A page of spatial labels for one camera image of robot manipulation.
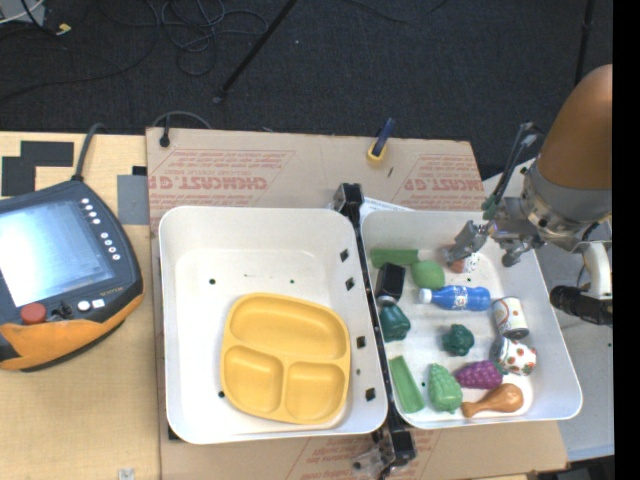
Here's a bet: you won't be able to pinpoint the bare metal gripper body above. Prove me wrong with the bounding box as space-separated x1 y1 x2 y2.
487 194 613 250

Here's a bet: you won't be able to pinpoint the brown and white small toy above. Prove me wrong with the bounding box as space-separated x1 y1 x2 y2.
448 250 481 275

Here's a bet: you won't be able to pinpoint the light green lime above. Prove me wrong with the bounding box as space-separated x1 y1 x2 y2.
410 259 447 291

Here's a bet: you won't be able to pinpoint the blue bottle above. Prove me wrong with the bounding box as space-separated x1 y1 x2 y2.
417 284 493 313

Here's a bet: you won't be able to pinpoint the white can with orange label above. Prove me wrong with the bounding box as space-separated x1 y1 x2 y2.
491 295 531 341

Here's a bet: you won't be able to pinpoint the green cucumber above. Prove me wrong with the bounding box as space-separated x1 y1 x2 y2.
369 247 421 270

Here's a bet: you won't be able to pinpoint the black can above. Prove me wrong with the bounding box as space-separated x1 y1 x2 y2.
374 262 407 306

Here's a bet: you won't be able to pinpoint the dark green broccoli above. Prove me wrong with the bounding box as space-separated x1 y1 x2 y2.
440 323 476 357

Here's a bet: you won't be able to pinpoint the white can with tomato print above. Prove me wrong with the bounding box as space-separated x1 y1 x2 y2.
490 335 538 377

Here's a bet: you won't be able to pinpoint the dark green bell pepper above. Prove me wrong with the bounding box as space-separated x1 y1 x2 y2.
377 303 413 344

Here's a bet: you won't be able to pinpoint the thin black rod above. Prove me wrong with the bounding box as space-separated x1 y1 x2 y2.
348 206 403 437

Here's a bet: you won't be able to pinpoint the white plastic tray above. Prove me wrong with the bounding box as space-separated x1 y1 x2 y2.
157 205 390 446
360 209 585 431

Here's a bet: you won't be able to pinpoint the purple grapes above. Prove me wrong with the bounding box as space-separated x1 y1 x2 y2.
453 359 507 391

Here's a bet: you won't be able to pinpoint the brown chicken drumstick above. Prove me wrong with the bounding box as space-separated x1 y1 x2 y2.
460 382 525 419

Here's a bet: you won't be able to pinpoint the green corn cob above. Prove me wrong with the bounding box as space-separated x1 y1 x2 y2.
426 362 464 415

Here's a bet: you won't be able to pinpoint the brown cardboard board, red print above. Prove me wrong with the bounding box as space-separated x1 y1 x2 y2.
144 126 570 480

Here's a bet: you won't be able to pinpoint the yellow divided plate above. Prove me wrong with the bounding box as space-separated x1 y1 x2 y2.
219 291 353 426

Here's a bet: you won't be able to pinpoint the black cylinder on white bracket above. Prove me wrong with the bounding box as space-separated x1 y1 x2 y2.
549 240 614 327

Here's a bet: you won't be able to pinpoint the black block with wires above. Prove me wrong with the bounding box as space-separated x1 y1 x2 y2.
371 423 419 473
333 182 365 215

